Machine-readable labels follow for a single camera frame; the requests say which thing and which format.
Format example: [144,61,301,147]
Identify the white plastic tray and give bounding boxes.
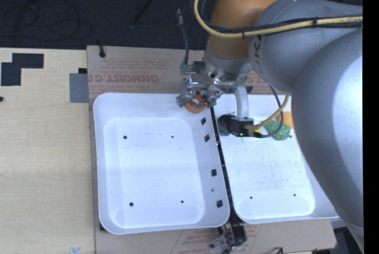
[211,94,340,225]
[93,92,231,235]

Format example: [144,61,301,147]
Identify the brown doughnut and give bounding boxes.
[184,95,208,114]

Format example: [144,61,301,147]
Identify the brown cardboard board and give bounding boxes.
[86,45,339,254]

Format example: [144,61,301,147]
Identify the orange round toy fruit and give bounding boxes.
[277,111,294,130]

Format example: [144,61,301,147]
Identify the green grapes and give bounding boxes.
[264,120,293,142]

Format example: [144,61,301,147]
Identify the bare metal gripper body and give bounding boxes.
[186,61,254,94]

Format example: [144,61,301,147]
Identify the black block with wires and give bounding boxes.
[232,224,248,248]

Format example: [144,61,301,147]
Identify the black cylinder on white bracket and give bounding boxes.
[218,86,256,138]

